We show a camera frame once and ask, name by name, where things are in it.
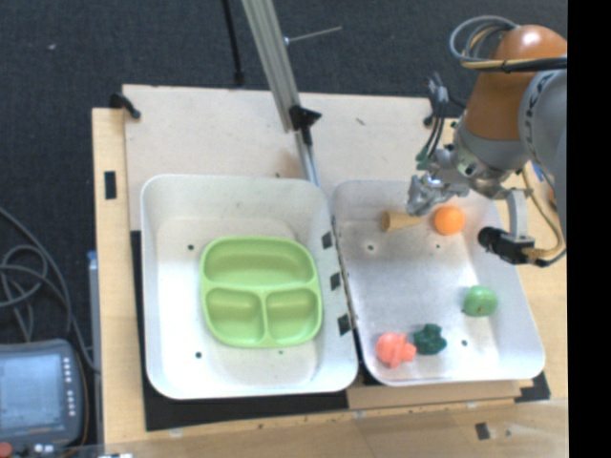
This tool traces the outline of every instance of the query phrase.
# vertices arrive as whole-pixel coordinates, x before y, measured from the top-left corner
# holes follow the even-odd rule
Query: toy fruit
[[[485,317],[495,312],[498,298],[495,292],[482,285],[473,285],[465,295],[462,311],[468,316]]]
[[[437,324],[425,324],[421,331],[413,333],[413,341],[420,355],[436,355],[448,345]]]
[[[410,362],[416,354],[416,347],[405,339],[405,333],[385,332],[375,344],[375,354],[388,364],[396,368],[402,362]]]
[[[453,205],[444,205],[435,212],[433,223],[440,234],[448,236],[462,230],[465,226],[465,215]]]

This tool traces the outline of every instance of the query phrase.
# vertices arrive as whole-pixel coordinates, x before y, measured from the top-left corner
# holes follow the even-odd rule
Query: wooden table
[[[515,403],[514,398],[524,388],[534,385],[532,381],[390,388],[363,385],[357,379],[348,389],[349,406],[345,411],[147,431],[130,246],[130,231],[137,222],[134,200],[141,182],[158,172],[300,177],[301,169],[294,141],[291,134],[282,131],[268,92],[147,86],[126,86],[123,92],[142,112],[140,121],[135,122],[119,109],[93,110],[105,443],[115,451],[146,450],[146,456],[165,456],[164,452],[177,449],[196,456],[201,446],[209,447],[207,456],[215,456],[214,452],[221,456],[223,449],[237,445],[242,456],[263,456],[270,451],[264,443],[274,440],[272,449],[276,453],[290,454],[293,450],[295,454],[298,449],[299,456],[327,452],[376,456],[378,452],[402,449],[405,426],[410,425],[426,430],[424,434],[410,433],[413,443],[422,442],[418,445],[422,449],[435,443],[442,453],[443,449],[463,446],[466,450],[485,446],[490,452],[496,446],[499,450],[509,446],[519,450],[521,454],[516,456],[528,456],[530,451],[540,456],[535,452],[545,443],[561,455],[568,439],[566,257],[544,269],[518,268],[545,348],[549,401]],[[323,114],[312,132],[321,188],[327,194],[347,179],[408,179],[415,152],[428,133],[422,125],[430,110],[428,100],[302,94],[302,102],[304,107]],[[251,120],[244,123],[244,115]],[[166,139],[157,149],[138,149],[130,142],[134,139],[130,131],[136,126],[141,132],[165,135]],[[261,129],[263,135],[257,139],[256,131]],[[253,136],[245,140],[244,135],[250,134]],[[201,147],[192,158],[184,159],[188,155],[185,151],[193,149],[193,140],[200,140],[202,145],[217,141],[214,144],[218,146]],[[278,154],[269,153],[270,144]],[[262,157],[259,164],[256,158]],[[205,164],[205,169],[202,171],[194,161]],[[253,167],[253,161],[259,166]],[[116,191],[109,195],[110,177]],[[511,182],[522,186],[517,177]],[[542,185],[537,185],[537,194],[547,195]],[[498,207],[501,218],[507,221],[504,205]],[[558,221],[552,209],[549,215]],[[532,202],[529,223],[537,245],[553,245],[553,233]],[[481,427],[474,432],[474,422],[487,423],[488,438],[486,432],[482,438]],[[535,423],[542,440],[535,439],[536,445],[531,442],[532,433],[524,434],[523,440],[517,438],[516,429],[526,422],[528,426]],[[493,430],[493,423],[504,423],[498,425],[507,428]],[[281,429],[282,434],[273,429]],[[386,433],[392,439],[380,441]],[[501,443],[510,435],[515,439]],[[312,445],[312,436],[319,436],[318,447]]]

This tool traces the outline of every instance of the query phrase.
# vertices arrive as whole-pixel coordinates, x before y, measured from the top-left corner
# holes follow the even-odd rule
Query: orange ball
[[[437,231],[443,235],[456,234],[465,226],[465,215],[453,205],[445,205],[435,212],[433,223]]]

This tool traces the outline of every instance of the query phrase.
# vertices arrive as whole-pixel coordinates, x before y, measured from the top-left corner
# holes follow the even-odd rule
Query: black pole
[[[233,27],[233,19],[231,18],[231,8],[229,7],[229,0],[221,1],[222,9],[225,15],[225,23],[227,24],[227,30],[229,32],[229,40],[231,42],[231,52],[233,53],[233,61],[236,67],[236,72],[234,74],[234,83],[236,86],[241,87],[244,84],[244,71],[242,70],[240,52],[238,51],[238,40],[236,39],[236,32]]]

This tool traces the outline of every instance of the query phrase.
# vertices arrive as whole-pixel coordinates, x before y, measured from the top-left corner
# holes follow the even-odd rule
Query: orange toy
[[[433,223],[437,231],[443,235],[456,234],[465,226],[465,215],[452,205],[445,205],[435,212]]]
[[[416,354],[416,346],[405,340],[405,333],[385,332],[375,344],[375,354],[388,364],[396,368],[402,362],[410,362]]]

